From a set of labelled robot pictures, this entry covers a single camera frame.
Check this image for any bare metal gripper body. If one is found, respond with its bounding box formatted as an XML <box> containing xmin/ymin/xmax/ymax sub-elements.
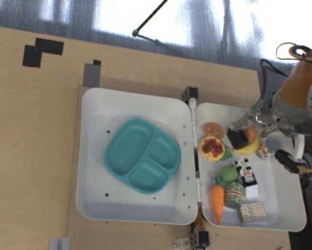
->
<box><xmin>251</xmin><ymin>105</ymin><xmax>299</xmax><ymax>139</ymax></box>

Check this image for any orange rounded toy food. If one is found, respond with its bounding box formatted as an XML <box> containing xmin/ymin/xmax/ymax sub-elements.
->
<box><xmin>242</xmin><ymin>124</ymin><xmax>259</xmax><ymax>144</ymax></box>

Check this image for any white and orange small can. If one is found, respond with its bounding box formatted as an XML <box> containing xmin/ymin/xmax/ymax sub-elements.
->
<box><xmin>255</xmin><ymin>135</ymin><xmax>281</xmax><ymax>162</ymax></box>

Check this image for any yellow banana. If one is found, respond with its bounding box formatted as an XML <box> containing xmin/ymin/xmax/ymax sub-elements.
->
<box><xmin>231</xmin><ymin>130</ymin><xmax>263</xmax><ymax>158</ymax></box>

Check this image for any orange pretzel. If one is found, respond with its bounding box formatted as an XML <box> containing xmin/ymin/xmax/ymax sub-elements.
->
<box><xmin>202</xmin><ymin>121</ymin><xmax>226</xmax><ymax>139</ymax></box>

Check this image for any yellow pasta with meatballs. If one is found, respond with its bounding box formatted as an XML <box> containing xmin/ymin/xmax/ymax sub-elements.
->
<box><xmin>197</xmin><ymin>134</ymin><xmax>236</xmax><ymax>165</ymax></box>

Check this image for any black and white milk carton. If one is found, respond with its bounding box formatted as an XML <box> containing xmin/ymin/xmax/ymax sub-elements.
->
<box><xmin>230</xmin><ymin>156</ymin><xmax>263</xmax><ymax>201</ymax></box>

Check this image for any thin black and white rod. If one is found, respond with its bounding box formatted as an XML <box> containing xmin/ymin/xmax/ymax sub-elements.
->
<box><xmin>177</xmin><ymin>97</ymin><xmax>214</xmax><ymax>204</ymax></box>

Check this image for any green apple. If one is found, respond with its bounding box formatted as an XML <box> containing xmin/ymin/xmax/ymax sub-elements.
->
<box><xmin>219</xmin><ymin>163</ymin><xmax>241</xmax><ymax>185</ymax></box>

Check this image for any white plastic tray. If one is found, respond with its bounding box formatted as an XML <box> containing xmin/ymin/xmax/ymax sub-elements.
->
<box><xmin>182</xmin><ymin>101</ymin><xmax>312</xmax><ymax>237</ymax></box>
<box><xmin>68</xmin><ymin>86</ymin><xmax>211</xmax><ymax>233</ymax></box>

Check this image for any green and white can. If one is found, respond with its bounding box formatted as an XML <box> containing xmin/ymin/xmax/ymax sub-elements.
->
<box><xmin>223</xmin><ymin>180</ymin><xmax>245</xmax><ymax>209</ymax></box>

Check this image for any yellow patterned packet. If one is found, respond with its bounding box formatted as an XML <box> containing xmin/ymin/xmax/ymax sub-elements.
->
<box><xmin>235</xmin><ymin>199</ymin><xmax>269</xmax><ymax>227</ymax></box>

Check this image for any orange carrot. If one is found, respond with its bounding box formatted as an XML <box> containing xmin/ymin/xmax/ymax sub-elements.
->
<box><xmin>207</xmin><ymin>175</ymin><xmax>228</xmax><ymax>226</ymax></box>

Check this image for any teal divided plate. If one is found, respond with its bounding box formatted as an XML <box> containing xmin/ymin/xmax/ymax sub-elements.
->
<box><xmin>100</xmin><ymin>115</ymin><xmax>185</xmax><ymax>198</ymax></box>

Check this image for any black cylinder on white bracket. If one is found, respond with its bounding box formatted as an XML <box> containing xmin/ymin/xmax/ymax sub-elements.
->
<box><xmin>272</xmin><ymin>130</ymin><xmax>311</xmax><ymax>176</ymax></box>

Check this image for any black block with thin wires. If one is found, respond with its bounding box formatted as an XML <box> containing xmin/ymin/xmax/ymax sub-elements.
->
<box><xmin>196</xmin><ymin>229</ymin><xmax>213</xmax><ymax>250</ymax></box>
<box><xmin>183</xmin><ymin>85</ymin><xmax>200</xmax><ymax>102</ymax></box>

